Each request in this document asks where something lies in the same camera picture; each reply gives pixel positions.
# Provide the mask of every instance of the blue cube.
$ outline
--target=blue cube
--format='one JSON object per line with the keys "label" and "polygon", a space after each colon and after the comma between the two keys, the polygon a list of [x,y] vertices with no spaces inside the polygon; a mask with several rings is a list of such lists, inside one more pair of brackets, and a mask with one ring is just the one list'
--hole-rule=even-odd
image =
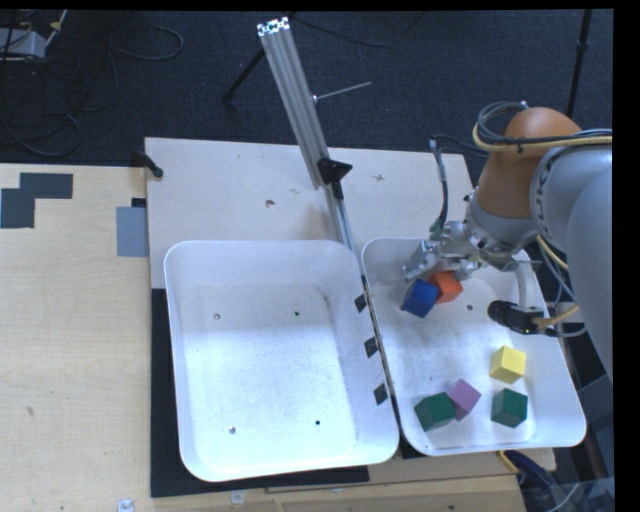
{"label": "blue cube", "polygon": [[436,285],[416,279],[407,290],[400,309],[424,318],[435,304],[439,291]]}

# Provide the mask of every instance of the orange cube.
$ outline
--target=orange cube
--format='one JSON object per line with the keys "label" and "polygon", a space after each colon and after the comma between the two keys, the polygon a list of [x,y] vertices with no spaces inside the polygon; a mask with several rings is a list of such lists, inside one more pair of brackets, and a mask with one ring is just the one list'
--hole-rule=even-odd
{"label": "orange cube", "polygon": [[462,284],[453,276],[453,270],[436,272],[429,277],[428,282],[438,287],[436,304],[451,302],[462,293]]}

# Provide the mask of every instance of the green cube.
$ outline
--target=green cube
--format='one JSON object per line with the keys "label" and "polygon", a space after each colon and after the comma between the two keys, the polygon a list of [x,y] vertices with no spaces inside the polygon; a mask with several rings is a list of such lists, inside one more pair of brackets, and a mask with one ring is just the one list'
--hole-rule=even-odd
{"label": "green cube", "polygon": [[427,396],[414,407],[420,425],[426,432],[443,427],[456,417],[456,409],[446,392]]}
{"label": "green cube", "polygon": [[497,423],[515,428],[527,419],[527,395],[503,389],[493,397],[491,419]]}

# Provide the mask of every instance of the yellow cube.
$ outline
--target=yellow cube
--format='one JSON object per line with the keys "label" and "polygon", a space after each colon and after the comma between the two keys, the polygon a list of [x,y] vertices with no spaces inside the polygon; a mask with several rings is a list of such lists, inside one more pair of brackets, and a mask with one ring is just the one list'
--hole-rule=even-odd
{"label": "yellow cube", "polygon": [[503,345],[491,356],[489,375],[507,384],[513,384],[524,375],[526,362],[527,354]]}

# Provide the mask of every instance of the tray containing blocks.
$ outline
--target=tray containing blocks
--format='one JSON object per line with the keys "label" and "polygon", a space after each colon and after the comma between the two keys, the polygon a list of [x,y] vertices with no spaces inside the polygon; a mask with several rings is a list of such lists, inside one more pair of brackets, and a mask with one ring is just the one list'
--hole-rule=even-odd
{"label": "tray containing blocks", "polygon": [[586,421],[558,340],[487,314],[494,300],[518,302],[515,274],[482,268],[460,283],[436,268],[407,283],[402,266],[419,242],[376,239],[362,253],[409,444],[432,456],[578,444]]}

